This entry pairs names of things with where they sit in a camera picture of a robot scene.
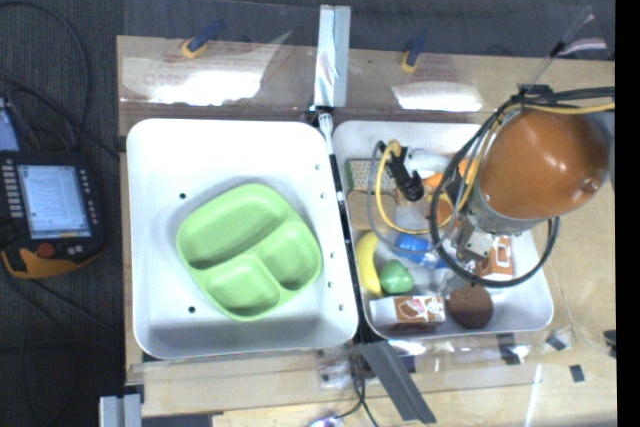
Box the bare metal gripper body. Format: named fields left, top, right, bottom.
left=449, top=213, right=496, bottom=269

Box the brown round biscuit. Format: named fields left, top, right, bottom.
left=445, top=283, right=495, bottom=331

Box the orange and white carton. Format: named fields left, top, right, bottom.
left=473, top=234, right=516, bottom=282

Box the brown and white carton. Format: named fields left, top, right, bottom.
left=368, top=294, right=448, bottom=334

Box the clear bottle with blue label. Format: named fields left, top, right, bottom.
left=393, top=233, right=451, bottom=272

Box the green toy pepper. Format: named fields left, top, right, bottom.
left=378, top=259, right=416, bottom=296

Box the white plastic tray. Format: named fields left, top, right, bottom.
left=331, top=119, right=555, bottom=342
left=125, top=117, right=361, bottom=361

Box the orange toy fruit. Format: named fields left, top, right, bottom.
left=420, top=158, right=477, bottom=229

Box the yellow banana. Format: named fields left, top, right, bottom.
left=354, top=230, right=385, bottom=299

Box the brown bread slice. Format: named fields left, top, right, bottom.
left=346, top=189, right=397, bottom=233

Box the green and white patterned box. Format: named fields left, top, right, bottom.
left=344, top=158, right=387, bottom=192

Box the thin black and white rod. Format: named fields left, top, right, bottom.
left=317, top=112, right=362, bottom=316

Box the green divided plate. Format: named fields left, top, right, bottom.
left=174, top=182, right=324, bottom=322

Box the black cylinder on white bracket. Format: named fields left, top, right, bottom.
left=377, top=139, right=452, bottom=204

